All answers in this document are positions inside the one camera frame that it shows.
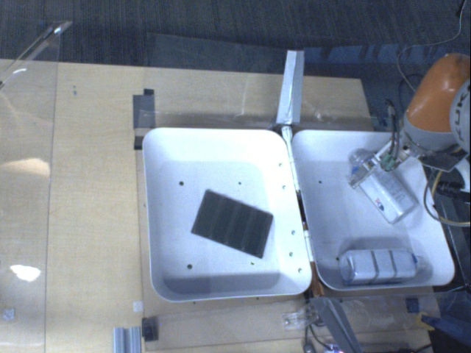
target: wooden table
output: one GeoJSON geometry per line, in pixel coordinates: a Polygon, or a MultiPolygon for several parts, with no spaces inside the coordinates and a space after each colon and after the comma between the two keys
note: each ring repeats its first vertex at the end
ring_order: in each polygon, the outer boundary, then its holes
{"type": "MultiPolygon", "coordinates": [[[[111,352],[114,327],[141,324],[146,274],[141,273],[132,95],[151,87],[156,99],[170,101],[178,90],[178,108],[194,107],[190,103],[197,100],[203,103],[199,108],[207,101],[211,111],[218,101],[231,106],[231,96],[235,104],[245,96],[263,109],[278,100],[280,80],[265,74],[58,65],[47,243],[48,353],[111,352]]],[[[316,112],[336,114],[340,121],[358,119],[371,129],[356,79],[305,78],[303,114],[316,112]]],[[[166,352],[299,353],[299,336],[166,352]]],[[[427,333],[420,330],[414,340],[414,346],[427,343],[427,333]]]]}

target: dark gray carpet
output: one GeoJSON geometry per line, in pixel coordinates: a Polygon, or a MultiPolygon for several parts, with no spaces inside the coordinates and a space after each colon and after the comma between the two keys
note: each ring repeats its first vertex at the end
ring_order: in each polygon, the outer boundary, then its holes
{"type": "MultiPolygon", "coordinates": [[[[149,34],[279,49],[429,43],[457,30],[461,0],[0,0],[0,57],[72,20],[62,61],[143,65],[149,34]]],[[[470,47],[469,4],[456,48],[470,47]]]]}

